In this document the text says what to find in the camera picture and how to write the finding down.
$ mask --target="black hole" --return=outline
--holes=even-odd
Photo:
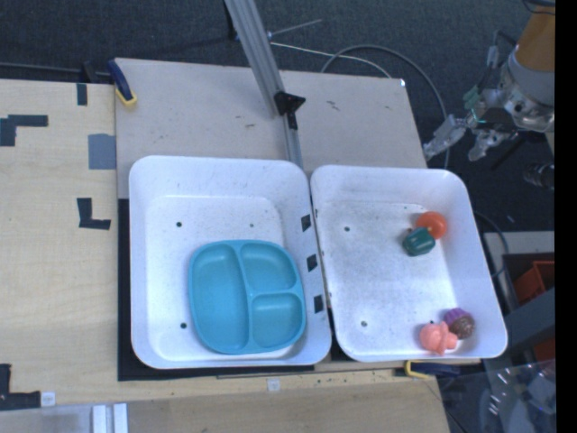
[[[309,227],[311,227],[310,215],[305,215],[300,218],[300,224],[303,228],[303,231],[307,231]]]
[[[323,303],[323,296],[322,295],[316,295],[315,296],[315,313],[321,312],[324,308],[325,308],[325,305]]]
[[[313,271],[317,267],[316,255],[310,255],[307,258],[307,267],[309,271]]]

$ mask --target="metal pole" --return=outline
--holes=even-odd
[[[256,4],[254,0],[224,0],[224,3],[233,19],[264,101],[273,115],[279,115],[275,96],[285,89]],[[282,115],[288,158],[302,168],[298,131],[289,125],[288,115]]]

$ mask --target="small toy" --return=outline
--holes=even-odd
[[[426,324],[419,332],[421,346],[425,350],[433,351],[440,356],[445,350],[453,350],[457,347],[457,335],[449,331],[449,326],[444,321],[441,324]]]
[[[419,216],[417,227],[403,240],[403,247],[410,256],[423,255],[435,247],[435,240],[443,237],[447,221],[438,212],[425,212]]]
[[[431,252],[435,247],[435,239],[429,234],[425,227],[413,229],[405,240],[403,247],[410,256],[424,255]]]
[[[447,220],[439,212],[425,212],[415,223],[417,227],[425,227],[435,239],[440,239],[447,232]]]
[[[444,315],[444,322],[460,340],[469,338],[475,330],[475,319],[464,309],[449,309]]]

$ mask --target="orange ball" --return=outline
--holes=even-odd
[[[447,232],[447,220],[439,212],[425,212],[417,218],[417,227],[425,227],[434,239],[440,239]]]

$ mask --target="blue divided plate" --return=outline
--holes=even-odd
[[[278,350],[305,330],[297,266],[274,243],[239,240],[200,247],[190,259],[188,296],[198,337],[219,353]]]

